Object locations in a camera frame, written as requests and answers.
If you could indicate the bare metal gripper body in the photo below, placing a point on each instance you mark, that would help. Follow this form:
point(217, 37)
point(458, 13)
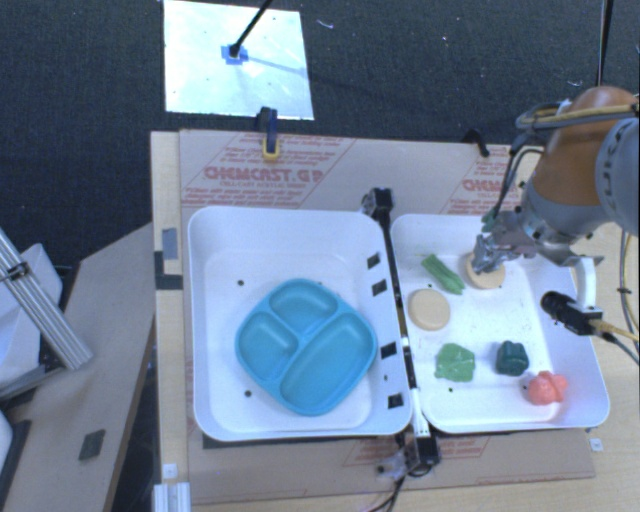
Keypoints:
point(520, 235)

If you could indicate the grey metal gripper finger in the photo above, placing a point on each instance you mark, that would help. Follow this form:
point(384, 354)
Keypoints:
point(481, 255)
point(497, 259)

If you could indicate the beige round biscuit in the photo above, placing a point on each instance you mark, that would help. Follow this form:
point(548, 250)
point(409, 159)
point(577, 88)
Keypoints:
point(487, 280)
point(429, 310)

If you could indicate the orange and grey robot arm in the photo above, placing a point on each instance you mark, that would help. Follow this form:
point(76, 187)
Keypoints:
point(567, 165)

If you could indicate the green pea pod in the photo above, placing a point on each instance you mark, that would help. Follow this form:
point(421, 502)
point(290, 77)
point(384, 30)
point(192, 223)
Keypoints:
point(442, 274)

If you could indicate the white plastic tray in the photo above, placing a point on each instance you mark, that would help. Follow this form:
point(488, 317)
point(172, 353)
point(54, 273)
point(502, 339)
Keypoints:
point(500, 320)
point(225, 240)

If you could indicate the thin black and white rod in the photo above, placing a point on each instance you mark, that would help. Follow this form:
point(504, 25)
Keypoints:
point(400, 310)

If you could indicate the dark green bell pepper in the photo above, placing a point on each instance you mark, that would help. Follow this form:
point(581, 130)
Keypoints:
point(512, 359)

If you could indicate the light green lettuce leaf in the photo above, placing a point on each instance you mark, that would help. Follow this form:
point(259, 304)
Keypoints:
point(455, 362)

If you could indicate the pink toy food lump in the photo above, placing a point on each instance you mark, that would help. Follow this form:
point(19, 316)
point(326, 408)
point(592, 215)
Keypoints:
point(545, 389)

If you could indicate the brown cardboard board red print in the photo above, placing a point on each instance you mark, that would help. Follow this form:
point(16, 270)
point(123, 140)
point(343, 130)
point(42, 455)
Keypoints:
point(320, 170)

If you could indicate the blue divided plate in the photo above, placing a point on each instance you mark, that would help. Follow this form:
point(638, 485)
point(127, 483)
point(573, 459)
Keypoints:
point(305, 347)

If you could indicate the black cylinder on white bracket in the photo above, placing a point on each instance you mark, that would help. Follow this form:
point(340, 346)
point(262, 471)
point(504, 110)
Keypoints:
point(570, 312)

